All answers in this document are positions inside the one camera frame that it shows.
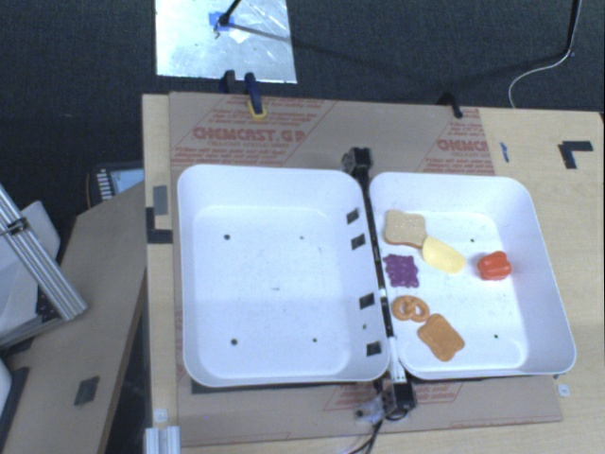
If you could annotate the red bell pepper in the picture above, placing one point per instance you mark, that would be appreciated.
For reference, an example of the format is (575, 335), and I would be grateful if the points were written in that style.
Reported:
(494, 266)

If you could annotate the thin black and white rod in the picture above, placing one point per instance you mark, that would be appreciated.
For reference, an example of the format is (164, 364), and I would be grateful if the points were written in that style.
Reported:
(376, 258)

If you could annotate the purple grapes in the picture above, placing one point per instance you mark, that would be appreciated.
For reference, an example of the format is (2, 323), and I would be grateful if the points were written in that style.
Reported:
(401, 270)

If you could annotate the brown cardboard board red print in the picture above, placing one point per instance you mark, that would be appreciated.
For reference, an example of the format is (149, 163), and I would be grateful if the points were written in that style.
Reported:
(402, 126)

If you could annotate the tan bread slice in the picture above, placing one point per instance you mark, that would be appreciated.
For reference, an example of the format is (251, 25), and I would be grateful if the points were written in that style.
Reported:
(402, 229)

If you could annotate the orange toast slice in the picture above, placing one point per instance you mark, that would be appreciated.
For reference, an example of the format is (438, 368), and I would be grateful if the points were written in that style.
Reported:
(440, 337)

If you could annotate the orange pretzel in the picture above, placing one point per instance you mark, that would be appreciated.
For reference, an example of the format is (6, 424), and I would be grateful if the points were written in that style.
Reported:
(410, 308)

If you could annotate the white plastic tray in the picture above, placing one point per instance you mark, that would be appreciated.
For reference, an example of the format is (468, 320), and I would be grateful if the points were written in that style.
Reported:
(482, 319)
(274, 277)

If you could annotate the yellow potato chip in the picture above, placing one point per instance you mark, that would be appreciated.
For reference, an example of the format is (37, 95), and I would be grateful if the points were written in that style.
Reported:
(442, 255)

